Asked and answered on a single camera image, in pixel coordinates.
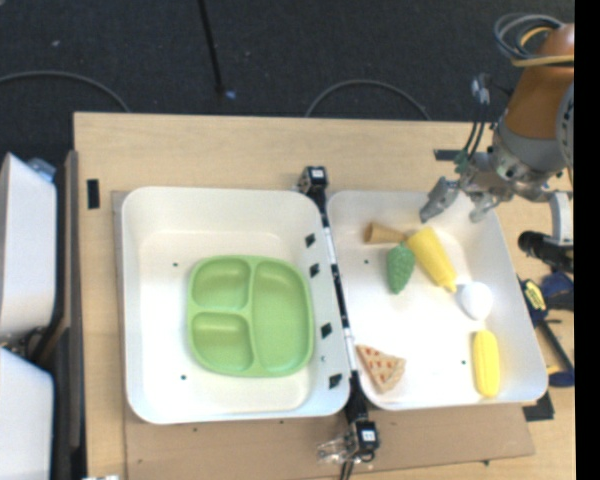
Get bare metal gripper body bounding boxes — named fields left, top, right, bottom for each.
left=456, top=148, right=553, bottom=204

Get yellow squeeze bottle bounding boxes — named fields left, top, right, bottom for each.
left=405, top=225, right=459, bottom=295

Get brown ice cream cone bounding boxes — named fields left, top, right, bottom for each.
left=363, top=221, right=410, bottom=246

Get green grapes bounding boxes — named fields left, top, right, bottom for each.
left=385, top=241, right=417, bottom=296

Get white egg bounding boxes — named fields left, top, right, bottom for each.
left=456, top=280, right=495, bottom=321

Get thin black and white rod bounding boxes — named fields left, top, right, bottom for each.
left=315, top=190, right=369, bottom=422

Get white plastic tray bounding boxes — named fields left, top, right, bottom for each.
left=325, top=189, right=550, bottom=412
left=120, top=185, right=353, bottom=426

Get yellow corn cob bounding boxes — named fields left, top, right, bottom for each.
left=471, top=328, right=502, bottom=400

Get pizza slice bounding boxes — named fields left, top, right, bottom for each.
left=355, top=343, right=408, bottom=396

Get green divided plate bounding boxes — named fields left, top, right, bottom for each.
left=185, top=254, right=316, bottom=380

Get black cylinder on white bracket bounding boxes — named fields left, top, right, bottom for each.
left=517, top=190, right=576, bottom=271

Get black block with thin wires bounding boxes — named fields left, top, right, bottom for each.
left=347, top=419, right=381, bottom=463
left=298, top=165, right=329, bottom=195

